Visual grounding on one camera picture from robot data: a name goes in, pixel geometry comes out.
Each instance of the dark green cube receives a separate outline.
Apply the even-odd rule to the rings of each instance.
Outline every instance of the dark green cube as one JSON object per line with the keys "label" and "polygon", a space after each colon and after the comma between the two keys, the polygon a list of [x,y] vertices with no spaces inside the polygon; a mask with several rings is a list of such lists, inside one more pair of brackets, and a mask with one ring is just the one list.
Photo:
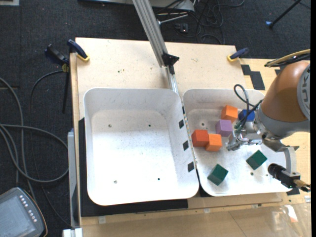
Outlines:
{"label": "dark green cube", "polygon": [[266,160],[267,158],[265,157],[265,155],[261,153],[260,150],[258,150],[251,157],[249,157],[246,162],[250,165],[250,167],[252,167],[253,170],[255,170],[260,167]]}
{"label": "dark green cube", "polygon": [[219,185],[225,179],[227,173],[228,170],[224,169],[221,165],[216,164],[215,168],[213,168],[207,178],[214,184]]}

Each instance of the dark carpet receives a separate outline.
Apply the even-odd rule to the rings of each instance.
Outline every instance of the dark carpet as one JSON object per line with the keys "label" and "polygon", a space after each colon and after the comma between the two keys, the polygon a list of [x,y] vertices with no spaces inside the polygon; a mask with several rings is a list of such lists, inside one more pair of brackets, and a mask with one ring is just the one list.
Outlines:
{"label": "dark carpet", "polygon": [[[272,29],[266,21],[274,21],[296,0],[209,0],[208,4],[206,1],[200,0],[195,14],[162,24],[164,40],[235,45],[237,50],[248,47],[249,53],[244,58],[264,59],[280,58],[311,46],[311,0],[302,0]],[[158,16],[160,21],[169,18],[170,15]],[[178,23],[187,23],[189,32],[180,33],[175,28]],[[75,37],[147,39],[133,5],[77,0],[20,0],[19,6],[0,5],[0,78],[14,88],[25,125],[47,130],[65,142],[73,127],[70,91],[66,111],[62,113],[66,74],[58,73],[42,80],[34,91],[31,106],[30,97],[37,79],[61,70],[45,57],[46,47],[51,43],[68,56],[67,41]],[[2,83],[0,123],[21,123],[18,105]],[[8,130],[17,145],[22,166],[21,130]],[[31,134],[25,130],[24,134],[28,174],[40,179],[61,175],[68,167],[65,148],[39,132]],[[61,236],[70,224],[68,176],[43,185],[49,201],[65,222],[48,204],[41,185],[31,184],[47,222],[48,236]],[[16,184],[16,170],[0,136],[0,194],[17,185],[30,191],[21,175]]]}

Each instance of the cube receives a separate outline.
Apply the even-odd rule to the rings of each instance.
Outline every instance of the cube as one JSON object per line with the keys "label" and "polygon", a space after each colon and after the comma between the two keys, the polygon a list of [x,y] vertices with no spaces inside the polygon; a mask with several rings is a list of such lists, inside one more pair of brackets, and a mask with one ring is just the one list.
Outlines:
{"label": "cube", "polygon": [[216,152],[221,149],[222,144],[222,136],[220,134],[209,134],[208,135],[208,143],[205,146],[206,151]]}
{"label": "cube", "polygon": [[257,150],[251,157],[249,157],[246,162],[252,167],[253,170],[257,169],[260,167],[267,158],[263,153],[261,153],[260,150]]}
{"label": "cube", "polygon": [[[247,110],[242,110],[239,114],[238,114],[238,119],[242,120],[244,116],[246,116],[247,114]],[[255,112],[251,112],[248,117],[247,117],[247,121],[254,121],[255,119]]]}
{"label": "cube", "polygon": [[216,184],[217,186],[221,184],[221,182],[224,181],[226,175],[228,173],[228,170],[223,168],[221,165],[216,164],[216,166],[213,168],[212,172],[207,177],[208,180]]}
{"label": "cube", "polygon": [[207,130],[195,130],[191,139],[194,147],[205,147],[209,140],[208,132]]}
{"label": "cube", "polygon": [[230,105],[226,105],[222,109],[221,119],[230,120],[232,123],[238,118],[238,108]]}
{"label": "cube", "polygon": [[227,119],[220,119],[215,125],[215,130],[217,134],[228,137],[233,131],[232,122]]}

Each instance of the empty white tray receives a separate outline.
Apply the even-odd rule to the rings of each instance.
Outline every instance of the empty white tray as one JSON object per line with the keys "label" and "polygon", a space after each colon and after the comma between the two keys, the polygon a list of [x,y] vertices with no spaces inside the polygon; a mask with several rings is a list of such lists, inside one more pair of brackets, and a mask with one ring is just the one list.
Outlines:
{"label": "empty white tray", "polygon": [[198,192],[180,97],[170,89],[93,88],[84,95],[87,191],[99,205]]}
{"label": "empty white tray", "polygon": [[[241,90],[238,89],[237,92],[243,96]],[[249,102],[253,105],[264,97],[258,90],[250,89],[247,92]],[[190,89],[183,95],[183,105],[191,134],[196,129],[207,129],[208,133],[216,133],[215,125],[221,119],[221,111],[226,105],[237,107],[238,112],[246,109],[246,104],[236,96],[233,89]],[[228,151],[227,143],[228,138],[222,137],[223,146],[218,152],[208,152],[204,148],[194,147],[199,181],[209,195],[219,197],[290,191],[268,173],[268,166],[271,163],[286,166],[284,153],[276,153],[263,144],[244,145],[239,150]],[[253,170],[246,160],[257,150],[268,159]],[[216,164],[228,170],[224,181],[218,186],[207,178]]]}

